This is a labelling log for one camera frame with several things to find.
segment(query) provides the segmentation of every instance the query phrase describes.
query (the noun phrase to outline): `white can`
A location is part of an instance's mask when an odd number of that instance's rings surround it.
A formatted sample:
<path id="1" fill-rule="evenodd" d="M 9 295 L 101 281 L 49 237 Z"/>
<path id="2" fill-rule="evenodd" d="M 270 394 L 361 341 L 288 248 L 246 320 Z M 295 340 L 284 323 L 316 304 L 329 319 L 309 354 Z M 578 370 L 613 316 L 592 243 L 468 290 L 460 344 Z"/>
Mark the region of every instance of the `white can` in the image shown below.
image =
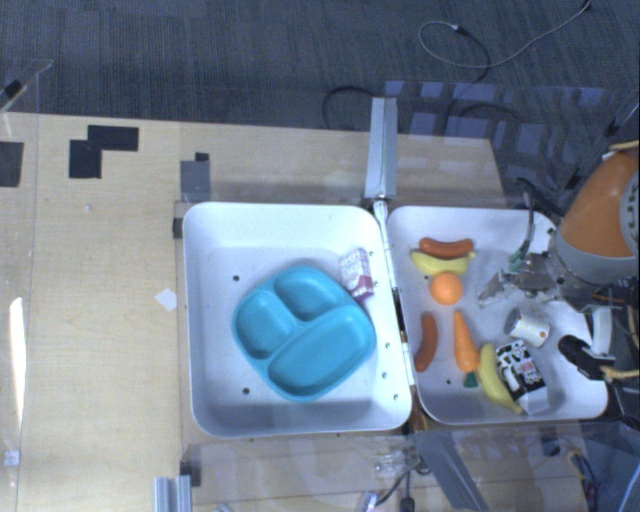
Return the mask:
<path id="1" fill-rule="evenodd" d="M 504 323 L 505 334 L 531 343 L 534 347 L 541 347 L 547 341 L 550 331 L 549 322 L 530 313 L 523 313 L 519 308 L 511 311 Z"/>

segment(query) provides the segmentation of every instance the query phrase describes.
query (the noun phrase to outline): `blue divided plate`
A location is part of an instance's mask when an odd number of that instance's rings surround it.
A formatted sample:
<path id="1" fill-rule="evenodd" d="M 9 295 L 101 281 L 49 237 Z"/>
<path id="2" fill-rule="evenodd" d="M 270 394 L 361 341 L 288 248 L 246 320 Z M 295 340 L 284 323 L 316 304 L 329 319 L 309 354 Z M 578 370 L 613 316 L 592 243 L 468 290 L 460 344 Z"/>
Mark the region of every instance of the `blue divided plate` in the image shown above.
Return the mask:
<path id="1" fill-rule="evenodd" d="M 253 289 L 233 314 L 233 335 L 273 389 L 315 400 L 349 377 L 373 352 L 376 334 L 356 301 L 324 272 L 283 270 Z"/>

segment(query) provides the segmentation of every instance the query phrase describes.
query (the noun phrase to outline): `brown sausage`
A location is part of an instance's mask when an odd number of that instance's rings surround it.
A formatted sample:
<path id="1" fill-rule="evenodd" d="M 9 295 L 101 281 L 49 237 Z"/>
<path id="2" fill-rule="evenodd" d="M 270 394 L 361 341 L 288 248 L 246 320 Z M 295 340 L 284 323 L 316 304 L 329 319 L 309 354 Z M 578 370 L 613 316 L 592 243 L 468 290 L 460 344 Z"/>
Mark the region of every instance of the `brown sausage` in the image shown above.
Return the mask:
<path id="1" fill-rule="evenodd" d="M 422 315 L 420 319 L 422 324 L 422 342 L 420 348 L 413 358 L 413 364 L 417 372 L 425 371 L 436 355 L 438 348 L 438 327 L 436 319 L 429 314 Z"/>
<path id="2" fill-rule="evenodd" d="M 425 237 L 418 245 L 423 253 L 442 260 L 462 258 L 473 251 L 473 242 L 468 238 L 457 242 L 438 242 L 433 238 Z"/>

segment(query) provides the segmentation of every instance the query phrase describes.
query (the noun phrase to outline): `banana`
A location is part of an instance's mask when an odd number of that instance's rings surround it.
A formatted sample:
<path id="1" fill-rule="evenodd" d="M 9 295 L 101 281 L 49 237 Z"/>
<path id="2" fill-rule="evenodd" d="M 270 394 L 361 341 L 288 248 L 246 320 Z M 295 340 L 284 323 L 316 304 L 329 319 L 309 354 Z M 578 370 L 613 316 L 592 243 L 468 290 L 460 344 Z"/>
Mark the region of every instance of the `banana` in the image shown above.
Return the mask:
<path id="1" fill-rule="evenodd" d="M 476 257 L 475 252 L 470 252 L 467 256 L 456 258 L 455 260 L 441 260 L 434 256 L 429 256 L 422 252 L 412 252 L 411 261 L 422 272 L 429 276 L 435 276 L 440 272 L 453 272 L 461 276 L 469 268 L 469 262 Z"/>
<path id="2" fill-rule="evenodd" d="M 522 412 L 522 407 L 513 401 L 507 387 L 498 375 L 496 353 L 491 343 L 483 345 L 480 349 L 480 365 L 476 370 L 476 376 L 489 400 L 503 407 L 508 407 L 516 414 Z"/>

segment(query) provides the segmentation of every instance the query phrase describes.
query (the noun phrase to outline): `orange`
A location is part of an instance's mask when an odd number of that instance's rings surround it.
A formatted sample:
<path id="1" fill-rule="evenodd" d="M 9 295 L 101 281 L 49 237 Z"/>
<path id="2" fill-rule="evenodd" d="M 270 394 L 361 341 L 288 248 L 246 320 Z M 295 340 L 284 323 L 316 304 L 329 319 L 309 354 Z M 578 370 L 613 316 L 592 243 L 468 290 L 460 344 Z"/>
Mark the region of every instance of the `orange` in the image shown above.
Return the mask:
<path id="1" fill-rule="evenodd" d="M 429 291 L 438 304 L 451 306 L 460 300 L 464 287 L 460 278 L 453 272 L 440 272 L 431 278 Z"/>

